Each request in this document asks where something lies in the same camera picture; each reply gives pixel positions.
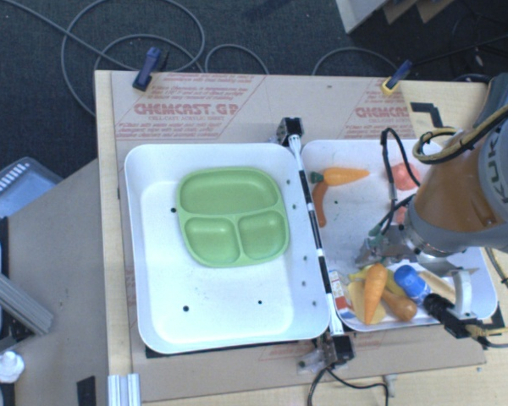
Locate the plain orange carrot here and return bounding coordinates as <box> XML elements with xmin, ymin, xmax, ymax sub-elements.
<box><xmin>362</xmin><ymin>262</ymin><xmax>389</xmax><ymax>326</ymax></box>

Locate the clear bottle with blue cap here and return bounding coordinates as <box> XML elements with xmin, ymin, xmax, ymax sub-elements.
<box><xmin>393</xmin><ymin>264</ymin><xmax>433</xmax><ymax>306</ymax></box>

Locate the beige bread stick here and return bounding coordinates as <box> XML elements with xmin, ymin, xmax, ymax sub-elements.
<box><xmin>417</xmin><ymin>270</ymin><xmax>456</xmax><ymax>303</ymax></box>

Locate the white plastic tray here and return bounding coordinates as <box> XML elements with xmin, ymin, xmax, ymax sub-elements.
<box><xmin>124</xmin><ymin>142</ymin><xmax>333</xmax><ymax>355</ymax></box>
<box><xmin>300</xmin><ymin>139</ymin><xmax>499</xmax><ymax>333</ymax></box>

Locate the green divided plate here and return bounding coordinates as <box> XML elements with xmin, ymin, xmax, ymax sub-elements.
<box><xmin>176</xmin><ymin>166</ymin><xmax>290</xmax><ymax>269</ymax></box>

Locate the brown sausage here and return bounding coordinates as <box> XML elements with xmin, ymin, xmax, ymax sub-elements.
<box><xmin>380</xmin><ymin>288</ymin><xmax>418</xmax><ymax>323</ymax></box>

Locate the black block with thin wires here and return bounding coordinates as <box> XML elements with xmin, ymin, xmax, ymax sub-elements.
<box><xmin>275</xmin><ymin>116</ymin><xmax>304</xmax><ymax>145</ymax></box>
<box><xmin>329</xmin><ymin>334</ymin><xmax>357</xmax><ymax>364</ymax></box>

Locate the black cylinder on white bracket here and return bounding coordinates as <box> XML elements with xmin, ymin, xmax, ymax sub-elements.
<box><xmin>422</xmin><ymin>269</ymin><xmax>480</xmax><ymax>340</ymax></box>

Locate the brown cardboard board red print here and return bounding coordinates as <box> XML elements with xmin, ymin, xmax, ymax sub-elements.
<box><xmin>109</xmin><ymin>71</ymin><xmax>489</xmax><ymax>403</ymax></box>

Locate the orange carrot with green top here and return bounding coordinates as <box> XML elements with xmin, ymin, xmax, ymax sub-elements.
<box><xmin>308</xmin><ymin>167</ymin><xmax>371</xmax><ymax>187</ymax></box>

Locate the thin black and white rod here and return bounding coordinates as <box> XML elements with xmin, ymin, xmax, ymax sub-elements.
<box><xmin>288</xmin><ymin>134</ymin><xmax>345</xmax><ymax>336</ymax></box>

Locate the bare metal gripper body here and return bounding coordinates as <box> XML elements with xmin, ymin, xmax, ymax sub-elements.
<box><xmin>355</xmin><ymin>233</ymin><xmax>480</xmax><ymax>277</ymax></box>

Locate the pink round toy food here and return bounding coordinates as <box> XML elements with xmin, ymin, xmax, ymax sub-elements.
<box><xmin>389</xmin><ymin>162</ymin><xmax>422</xmax><ymax>192</ymax></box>

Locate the red and white packet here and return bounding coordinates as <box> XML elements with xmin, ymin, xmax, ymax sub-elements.
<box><xmin>327</xmin><ymin>269</ymin><xmax>357</xmax><ymax>319</ymax></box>

